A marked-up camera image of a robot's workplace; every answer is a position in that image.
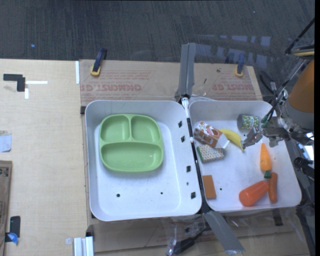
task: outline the toy food package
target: toy food package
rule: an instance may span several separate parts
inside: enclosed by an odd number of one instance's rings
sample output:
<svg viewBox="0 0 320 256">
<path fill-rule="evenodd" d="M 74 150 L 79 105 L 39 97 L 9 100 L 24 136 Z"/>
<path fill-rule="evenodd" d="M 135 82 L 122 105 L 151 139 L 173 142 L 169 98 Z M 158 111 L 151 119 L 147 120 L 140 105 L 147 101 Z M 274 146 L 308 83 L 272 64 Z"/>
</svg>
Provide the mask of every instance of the toy food package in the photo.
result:
<svg viewBox="0 0 320 256">
<path fill-rule="evenodd" d="M 197 146 L 196 151 L 198 152 L 202 163 L 222 159 L 225 157 L 222 148 L 213 148 L 207 144 Z"/>
<path fill-rule="evenodd" d="M 194 129 L 193 136 L 196 140 L 214 149 L 225 149 L 230 142 L 223 132 L 203 121 Z"/>
</svg>

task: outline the blue clamp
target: blue clamp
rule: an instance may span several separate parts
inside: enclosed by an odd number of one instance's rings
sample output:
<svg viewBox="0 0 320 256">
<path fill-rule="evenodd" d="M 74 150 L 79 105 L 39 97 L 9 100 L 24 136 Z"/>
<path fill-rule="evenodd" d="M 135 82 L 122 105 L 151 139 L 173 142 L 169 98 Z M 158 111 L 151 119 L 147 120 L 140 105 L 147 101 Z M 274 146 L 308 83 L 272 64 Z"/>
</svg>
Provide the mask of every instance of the blue clamp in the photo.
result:
<svg viewBox="0 0 320 256">
<path fill-rule="evenodd" d="M 98 55 L 96 56 L 95 62 L 91 67 L 90 75 L 93 77 L 98 77 L 100 75 L 100 62 L 101 60 L 105 60 L 107 58 L 107 49 L 100 48 Z"/>
<path fill-rule="evenodd" d="M 239 54 L 238 58 L 238 65 L 235 67 L 234 74 L 236 77 L 241 78 L 244 73 L 243 73 L 243 67 L 245 64 L 245 55 L 243 53 Z"/>
</svg>

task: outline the cardboard box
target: cardboard box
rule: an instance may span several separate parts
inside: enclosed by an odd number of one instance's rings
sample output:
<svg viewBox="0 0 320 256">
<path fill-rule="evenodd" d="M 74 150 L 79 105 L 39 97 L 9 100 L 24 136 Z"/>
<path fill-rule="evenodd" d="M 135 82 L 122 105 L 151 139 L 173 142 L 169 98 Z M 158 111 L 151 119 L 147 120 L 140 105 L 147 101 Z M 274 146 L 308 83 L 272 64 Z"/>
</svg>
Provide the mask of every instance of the cardboard box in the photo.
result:
<svg viewBox="0 0 320 256">
<path fill-rule="evenodd" d="M 215 149 L 225 149 L 230 142 L 221 131 L 203 121 L 194 129 L 193 136 L 196 140 Z"/>
</svg>

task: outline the toy orange bottle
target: toy orange bottle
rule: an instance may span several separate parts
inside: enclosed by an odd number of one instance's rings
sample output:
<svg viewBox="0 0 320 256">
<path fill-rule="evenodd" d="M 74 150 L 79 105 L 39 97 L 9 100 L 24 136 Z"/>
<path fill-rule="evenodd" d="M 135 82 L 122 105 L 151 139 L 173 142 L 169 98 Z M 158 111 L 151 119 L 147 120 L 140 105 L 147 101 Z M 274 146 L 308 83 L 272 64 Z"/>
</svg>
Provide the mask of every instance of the toy orange bottle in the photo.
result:
<svg viewBox="0 0 320 256">
<path fill-rule="evenodd" d="M 278 174 L 276 174 L 275 172 L 272 172 L 271 178 L 269 179 L 269 191 L 268 191 L 271 203 L 276 203 L 278 201 L 277 183 L 278 183 Z"/>
<path fill-rule="evenodd" d="M 246 187 L 239 193 L 239 200 L 244 206 L 252 206 L 269 190 L 269 184 L 261 180 Z"/>
<path fill-rule="evenodd" d="M 271 157 L 267 150 L 266 144 L 261 144 L 260 149 L 260 169 L 264 172 L 264 178 L 270 179 L 271 178 Z"/>
</svg>

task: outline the small orange block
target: small orange block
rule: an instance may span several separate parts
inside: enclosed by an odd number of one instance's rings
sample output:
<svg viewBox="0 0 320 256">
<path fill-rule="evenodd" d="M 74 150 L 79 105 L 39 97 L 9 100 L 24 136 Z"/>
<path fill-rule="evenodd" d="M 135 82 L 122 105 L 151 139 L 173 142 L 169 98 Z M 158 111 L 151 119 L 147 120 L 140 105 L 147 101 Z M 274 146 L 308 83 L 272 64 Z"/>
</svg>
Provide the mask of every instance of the small orange block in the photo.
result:
<svg viewBox="0 0 320 256">
<path fill-rule="evenodd" d="M 202 175 L 204 193 L 207 199 L 216 198 L 216 189 L 212 175 Z"/>
</svg>

